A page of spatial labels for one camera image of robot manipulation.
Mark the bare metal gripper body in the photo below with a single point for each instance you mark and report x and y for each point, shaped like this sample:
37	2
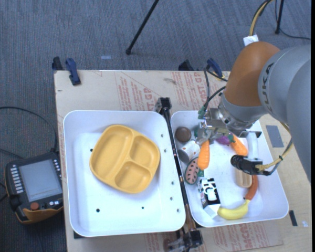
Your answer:
217	119

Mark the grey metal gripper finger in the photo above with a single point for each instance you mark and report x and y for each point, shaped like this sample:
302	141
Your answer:
201	136
216	138

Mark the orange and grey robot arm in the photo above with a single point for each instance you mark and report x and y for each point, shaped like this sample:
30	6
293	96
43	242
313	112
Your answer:
278	83

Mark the purple grapes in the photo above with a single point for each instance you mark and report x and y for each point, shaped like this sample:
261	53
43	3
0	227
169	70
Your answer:
223	140

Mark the small white can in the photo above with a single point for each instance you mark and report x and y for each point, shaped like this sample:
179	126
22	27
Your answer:
190	150

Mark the brown round biscuit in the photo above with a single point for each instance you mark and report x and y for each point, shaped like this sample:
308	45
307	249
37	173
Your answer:
183	134

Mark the orange carrot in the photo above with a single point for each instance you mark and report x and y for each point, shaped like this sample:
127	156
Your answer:
239	147
204	155

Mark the red watermelon slice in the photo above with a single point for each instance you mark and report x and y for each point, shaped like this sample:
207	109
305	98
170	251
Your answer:
192	170

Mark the white plastic tray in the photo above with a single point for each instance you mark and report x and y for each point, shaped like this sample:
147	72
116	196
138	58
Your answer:
115	214
225	188

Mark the tan bread bun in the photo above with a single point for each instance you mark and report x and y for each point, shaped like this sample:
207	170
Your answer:
243	181

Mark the black and white carton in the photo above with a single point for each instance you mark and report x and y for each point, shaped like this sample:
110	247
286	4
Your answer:
209	193

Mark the orange sausage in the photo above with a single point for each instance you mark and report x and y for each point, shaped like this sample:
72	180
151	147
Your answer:
252	189

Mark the yellow banana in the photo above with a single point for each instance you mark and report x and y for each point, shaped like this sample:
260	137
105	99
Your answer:
233	212

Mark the yellow divided plate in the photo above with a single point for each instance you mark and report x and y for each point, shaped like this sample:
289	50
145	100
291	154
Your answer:
113	151

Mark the brown cardboard board red print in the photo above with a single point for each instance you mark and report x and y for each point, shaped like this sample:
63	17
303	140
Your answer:
99	93

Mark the black tripod leg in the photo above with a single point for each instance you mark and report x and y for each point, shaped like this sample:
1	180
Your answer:
147	20
280	12

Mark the black cylinder on white bracket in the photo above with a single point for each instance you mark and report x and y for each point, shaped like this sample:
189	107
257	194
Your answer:
248	165

